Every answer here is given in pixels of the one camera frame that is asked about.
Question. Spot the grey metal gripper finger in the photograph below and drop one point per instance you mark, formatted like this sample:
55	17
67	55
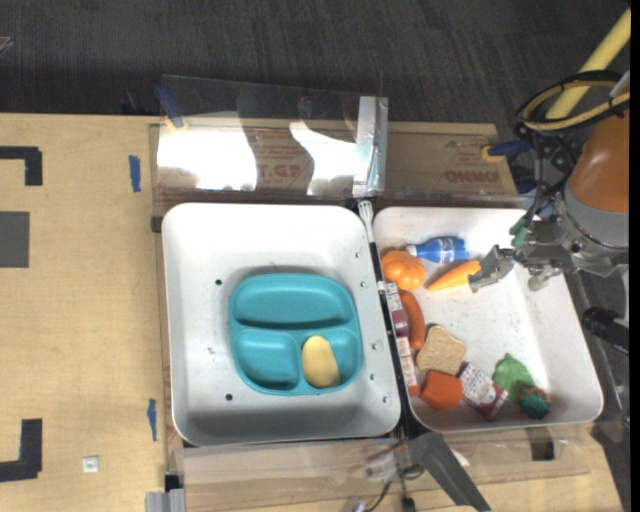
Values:
541	280
492	270

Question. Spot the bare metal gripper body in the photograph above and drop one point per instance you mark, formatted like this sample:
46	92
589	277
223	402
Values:
545	247

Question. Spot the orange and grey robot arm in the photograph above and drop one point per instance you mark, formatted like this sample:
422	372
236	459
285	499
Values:
602	170

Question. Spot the orange carrot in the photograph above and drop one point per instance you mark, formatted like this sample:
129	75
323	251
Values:
452	277

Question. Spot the white plastic tray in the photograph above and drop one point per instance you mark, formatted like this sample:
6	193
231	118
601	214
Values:
510	315
200	300

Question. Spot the blue and white bottle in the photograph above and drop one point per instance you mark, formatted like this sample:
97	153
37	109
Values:
440	249

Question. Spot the orange pumpkin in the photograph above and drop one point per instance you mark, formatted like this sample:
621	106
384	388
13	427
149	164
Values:
402	270

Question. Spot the orange sausage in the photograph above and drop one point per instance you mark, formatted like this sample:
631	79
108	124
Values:
415	320

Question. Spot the tan bread slice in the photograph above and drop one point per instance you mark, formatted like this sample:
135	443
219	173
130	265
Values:
441	351

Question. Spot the purple and white carton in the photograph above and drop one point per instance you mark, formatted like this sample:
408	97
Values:
396	310

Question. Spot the brown cardboard board red print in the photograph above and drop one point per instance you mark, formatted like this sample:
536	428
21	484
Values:
440	165

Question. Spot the red and white carton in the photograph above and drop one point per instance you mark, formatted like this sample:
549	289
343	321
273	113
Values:
481	392

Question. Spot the teal ball with orange spots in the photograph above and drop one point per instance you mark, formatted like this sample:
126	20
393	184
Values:
534	403

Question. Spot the orange and white carton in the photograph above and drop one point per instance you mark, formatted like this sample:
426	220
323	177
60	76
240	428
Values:
407	365

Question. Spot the orange cube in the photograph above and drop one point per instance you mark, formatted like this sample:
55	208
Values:
441	391

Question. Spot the yellow potato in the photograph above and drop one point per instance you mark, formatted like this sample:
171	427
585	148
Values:
320	362

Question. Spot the blue divided plate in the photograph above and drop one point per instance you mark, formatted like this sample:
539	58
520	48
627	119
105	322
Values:
290	305

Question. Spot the small white square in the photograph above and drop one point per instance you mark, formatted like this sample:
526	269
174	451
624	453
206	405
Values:
90	464

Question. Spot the black cylinder on white bracket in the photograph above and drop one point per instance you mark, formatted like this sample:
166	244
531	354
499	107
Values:
605	325

